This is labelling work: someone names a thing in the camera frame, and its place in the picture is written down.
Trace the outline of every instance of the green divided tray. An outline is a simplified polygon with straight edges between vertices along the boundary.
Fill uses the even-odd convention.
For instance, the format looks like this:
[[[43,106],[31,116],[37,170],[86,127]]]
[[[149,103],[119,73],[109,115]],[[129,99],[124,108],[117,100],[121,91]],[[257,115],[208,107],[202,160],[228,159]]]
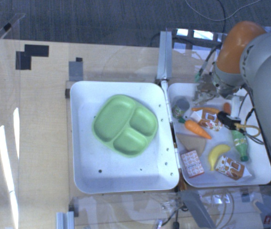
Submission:
[[[156,116],[126,95],[110,97],[92,124],[93,134],[100,142],[126,157],[141,154],[157,129]]]

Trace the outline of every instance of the yellow banana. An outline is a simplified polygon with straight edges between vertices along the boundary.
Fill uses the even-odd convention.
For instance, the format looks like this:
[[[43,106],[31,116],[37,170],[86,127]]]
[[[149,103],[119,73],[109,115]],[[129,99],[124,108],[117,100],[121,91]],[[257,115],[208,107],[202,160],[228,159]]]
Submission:
[[[215,163],[220,155],[223,153],[226,153],[230,150],[231,148],[226,145],[226,144],[220,144],[215,146],[210,153],[208,154],[208,162],[211,165],[211,170],[214,170]]]

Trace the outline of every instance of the red and white box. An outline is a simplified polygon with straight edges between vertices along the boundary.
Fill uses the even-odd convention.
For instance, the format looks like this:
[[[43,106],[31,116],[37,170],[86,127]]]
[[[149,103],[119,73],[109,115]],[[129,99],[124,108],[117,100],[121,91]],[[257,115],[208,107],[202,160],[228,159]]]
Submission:
[[[185,168],[187,169],[188,176],[195,177],[204,173],[201,161],[197,155],[196,150],[181,155],[181,159]]]

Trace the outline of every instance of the carrot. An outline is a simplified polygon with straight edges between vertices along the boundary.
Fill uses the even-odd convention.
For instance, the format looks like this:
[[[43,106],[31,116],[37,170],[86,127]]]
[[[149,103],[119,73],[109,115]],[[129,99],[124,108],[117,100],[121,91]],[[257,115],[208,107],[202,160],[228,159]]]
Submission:
[[[229,103],[224,103],[223,111],[230,115],[231,114],[231,105]]]
[[[210,108],[210,107],[197,107],[197,108],[192,108],[193,111],[198,111],[198,110],[206,110],[206,111],[209,111],[211,113],[214,113],[214,114],[218,114],[219,113],[219,109],[216,109],[216,108]]]
[[[185,121],[184,126],[187,130],[189,130],[199,136],[205,137],[207,139],[212,139],[212,137],[195,121],[187,120],[187,121]]]

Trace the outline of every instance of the white tray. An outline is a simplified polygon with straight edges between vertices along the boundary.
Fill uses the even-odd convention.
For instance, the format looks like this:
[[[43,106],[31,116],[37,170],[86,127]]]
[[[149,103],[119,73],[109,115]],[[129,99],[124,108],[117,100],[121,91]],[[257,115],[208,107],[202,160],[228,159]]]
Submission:
[[[125,94],[150,109],[158,131],[137,157],[124,157],[99,142],[92,121],[106,100]],[[179,172],[162,89],[152,83],[77,82],[71,88],[73,165],[76,186],[84,193],[167,190]]]
[[[175,83],[170,85],[168,88],[168,96],[169,100],[172,103],[175,97],[177,96],[185,96],[187,100],[190,102],[190,109],[187,110],[185,115],[189,117],[191,115],[191,108],[192,106],[192,97],[194,96],[196,84],[193,83]],[[245,96],[246,92],[244,90],[240,90],[237,92],[237,95]],[[211,101],[206,103],[207,106],[218,108],[222,110],[223,104],[225,102],[230,102],[228,100],[223,99],[222,97],[215,98]],[[242,121],[246,118],[246,115],[251,110],[252,104],[249,98],[246,98],[241,112],[240,118]],[[177,119],[173,118],[174,121],[174,129],[176,133],[184,133],[188,135],[193,135],[190,131],[188,131],[183,124],[179,123]],[[256,116],[253,113],[250,119],[247,122],[248,125],[255,125],[258,126]],[[209,130],[205,128],[205,130],[212,136],[211,140],[207,140],[207,144],[205,150],[200,157],[200,161],[203,165],[205,173],[196,177],[189,178],[188,173],[183,164],[181,164],[182,172],[184,179],[194,187],[228,187],[228,186],[249,186],[249,185],[263,185],[267,184],[271,181],[271,165],[267,155],[266,147],[264,145],[259,145],[252,140],[248,139],[248,155],[249,161],[243,162],[249,172],[252,174],[252,177],[246,180],[233,180],[225,175],[217,172],[217,171],[210,171],[209,170],[209,163],[208,163],[208,154],[210,150],[218,145],[218,144],[227,144],[231,147],[231,150],[226,153],[227,156],[231,157],[232,159],[239,162],[240,155],[235,150],[232,135],[230,130],[223,127],[219,132]],[[252,130],[248,128],[247,132],[254,135],[256,130]],[[177,146],[179,149],[180,154],[185,153],[186,149],[177,140]]]

